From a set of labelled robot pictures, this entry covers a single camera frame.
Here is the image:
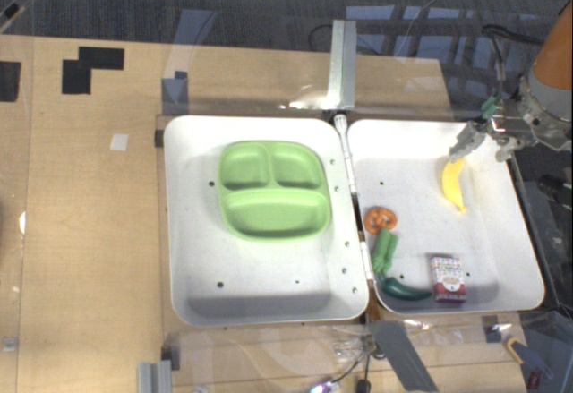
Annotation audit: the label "white plastic tray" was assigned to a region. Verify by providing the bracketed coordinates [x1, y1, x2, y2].
[162, 115, 371, 329]
[346, 118, 547, 317]

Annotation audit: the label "light green bean pods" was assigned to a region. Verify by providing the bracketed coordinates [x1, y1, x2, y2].
[370, 227, 400, 277]

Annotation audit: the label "green divided plate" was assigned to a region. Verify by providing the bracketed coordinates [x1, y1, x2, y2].
[217, 140, 334, 243]

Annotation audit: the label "orange pretzel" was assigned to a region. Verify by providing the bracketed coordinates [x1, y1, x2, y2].
[363, 206, 398, 236]

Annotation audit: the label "yellow banana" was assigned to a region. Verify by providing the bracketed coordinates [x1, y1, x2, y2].
[441, 157, 468, 215]

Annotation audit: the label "dark green pepper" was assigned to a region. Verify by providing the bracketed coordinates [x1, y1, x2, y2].
[379, 275, 434, 303]

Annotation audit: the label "thin black and white rod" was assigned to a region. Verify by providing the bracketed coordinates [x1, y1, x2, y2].
[333, 113, 375, 290]

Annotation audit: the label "red and white carton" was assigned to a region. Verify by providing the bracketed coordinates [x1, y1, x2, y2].
[430, 254, 468, 304]

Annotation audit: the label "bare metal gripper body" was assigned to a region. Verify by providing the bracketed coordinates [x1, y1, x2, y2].
[487, 89, 573, 153]

